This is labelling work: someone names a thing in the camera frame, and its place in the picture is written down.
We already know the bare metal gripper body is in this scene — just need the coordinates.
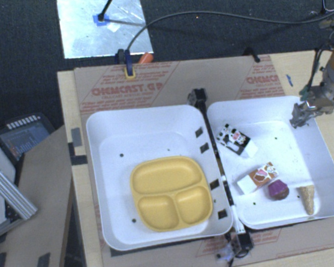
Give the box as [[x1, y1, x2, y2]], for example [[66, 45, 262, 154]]
[[302, 82, 334, 121]]

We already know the white plastic tray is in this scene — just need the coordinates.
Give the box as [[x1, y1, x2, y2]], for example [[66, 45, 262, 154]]
[[204, 87, 334, 235], [83, 96, 237, 254]]

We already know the black and white cow carton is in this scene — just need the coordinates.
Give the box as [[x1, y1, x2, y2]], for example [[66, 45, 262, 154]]
[[213, 119, 260, 163]]

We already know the orange and white carton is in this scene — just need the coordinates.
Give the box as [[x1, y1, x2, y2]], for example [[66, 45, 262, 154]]
[[234, 161, 281, 196]]

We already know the purple and brown toy cupcake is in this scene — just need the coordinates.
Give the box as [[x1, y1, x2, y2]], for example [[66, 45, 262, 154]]
[[266, 177, 291, 202]]

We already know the tan ice cream cone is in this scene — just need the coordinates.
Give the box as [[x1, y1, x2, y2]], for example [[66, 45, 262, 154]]
[[296, 184, 319, 217]]

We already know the thin black and white rod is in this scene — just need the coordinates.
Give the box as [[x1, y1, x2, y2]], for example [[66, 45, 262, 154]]
[[198, 98, 240, 237]]

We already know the brown cardboard board red print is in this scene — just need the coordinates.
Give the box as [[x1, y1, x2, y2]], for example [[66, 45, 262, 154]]
[[73, 37, 334, 267]]

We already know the yellow divided plate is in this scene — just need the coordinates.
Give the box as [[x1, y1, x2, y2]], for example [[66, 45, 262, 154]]
[[127, 152, 216, 236]]

